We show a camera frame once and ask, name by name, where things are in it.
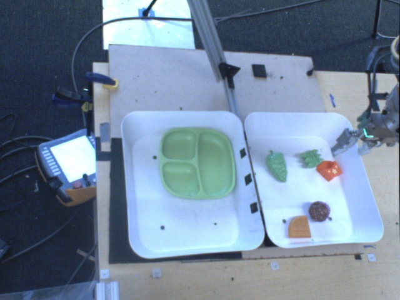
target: black floor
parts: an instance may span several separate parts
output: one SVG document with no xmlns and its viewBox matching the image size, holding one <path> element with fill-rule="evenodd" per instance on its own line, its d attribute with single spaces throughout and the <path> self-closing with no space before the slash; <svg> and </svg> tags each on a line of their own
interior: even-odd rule
<svg viewBox="0 0 400 300">
<path fill-rule="evenodd" d="M 223 17 L 312 0 L 208 1 L 213 16 Z M 79 110 L 53 107 L 51 94 L 59 86 L 72 90 L 71 56 L 80 38 L 102 21 L 101 0 L 0 0 L 0 7 L 0 143 L 21 136 L 60 138 L 81 129 Z M 363 72 L 371 49 L 390 43 L 370 38 L 375 7 L 376 0 L 328 0 L 223 21 L 217 29 L 225 50 L 311 56 L 317 70 Z M 379 32 L 399 34 L 399 4 L 382 3 Z M 197 34 L 195 38 L 201 48 Z M 85 85 L 83 74 L 91 70 L 91 63 L 107 59 L 101 39 L 100 31 L 92 35 L 78 54 L 79 87 Z M 1 158 L 21 146 L 0 145 L 0 181 L 17 167 L 31 165 L 32 151 Z M 94 245 L 92 202 L 76 211 L 62 206 L 36 171 L 0 184 L 0 239 L 12 244 L 0 261 L 35 245 L 74 216 L 51 239 L 0 264 L 0 293 L 60 286 L 70 280 L 83 259 L 76 250 L 88 252 Z M 87 261 L 71 282 L 87 281 L 93 268 Z"/>
</svg>

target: red toy tomato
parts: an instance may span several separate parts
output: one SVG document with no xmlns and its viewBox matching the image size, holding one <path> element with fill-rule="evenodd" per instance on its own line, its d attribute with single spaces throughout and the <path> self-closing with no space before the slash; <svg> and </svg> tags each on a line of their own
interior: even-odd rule
<svg viewBox="0 0 400 300">
<path fill-rule="evenodd" d="M 323 161 L 317 166 L 317 171 L 325 178 L 326 181 L 330 181 L 333 178 L 340 176 L 342 171 L 340 170 L 336 161 Z"/>
</svg>

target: green plate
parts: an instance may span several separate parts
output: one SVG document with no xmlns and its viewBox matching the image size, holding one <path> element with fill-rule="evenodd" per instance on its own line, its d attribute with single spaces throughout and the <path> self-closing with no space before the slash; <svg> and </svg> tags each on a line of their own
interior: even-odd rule
<svg viewBox="0 0 400 300">
<path fill-rule="evenodd" d="M 161 140 L 159 167 L 164 187 L 180 198 L 222 198 L 235 186 L 232 144 L 212 129 L 169 130 Z"/>
</svg>

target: wooden table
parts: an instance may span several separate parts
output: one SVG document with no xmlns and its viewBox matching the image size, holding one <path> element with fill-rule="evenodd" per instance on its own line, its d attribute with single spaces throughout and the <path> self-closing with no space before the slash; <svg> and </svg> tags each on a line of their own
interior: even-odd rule
<svg viewBox="0 0 400 300">
<path fill-rule="evenodd" d="M 108 64 L 95 64 L 97 72 Z M 363 73 L 315 72 L 327 112 L 340 113 L 353 126 L 368 105 Z M 390 92 L 393 75 L 378 75 L 379 92 Z M 109 91 L 94 88 L 95 129 L 110 121 Z M 334 96 L 333 107 L 329 95 Z M 102 150 L 109 150 L 103 143 Z M 216 262 L 109 264 L 110 163 L 97 162 L 99 269 L 119 281 L 120 299 L 398 299 L 400 294 L 399 146 L 380 147 L 362 157 L 384 223 L 384 236 L 354 255 L 292 257 Z M 374 254 L 376 261 L 367 255 Z M 279 264 L 272 270 L 271 262 Z M 154 279 L 154 268 L 162 276 Z"/>
</svg>

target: toy bread slice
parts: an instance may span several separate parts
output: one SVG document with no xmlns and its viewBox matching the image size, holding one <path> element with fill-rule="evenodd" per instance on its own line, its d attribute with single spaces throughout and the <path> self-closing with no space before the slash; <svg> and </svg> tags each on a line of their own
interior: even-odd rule
<svg viewBox="0 0 400 300">
<path fill-rule="evenodd" d="M 311 238 L 307 216 L 294 217 L 289 223 L 289 238 Z"/>
</svg>

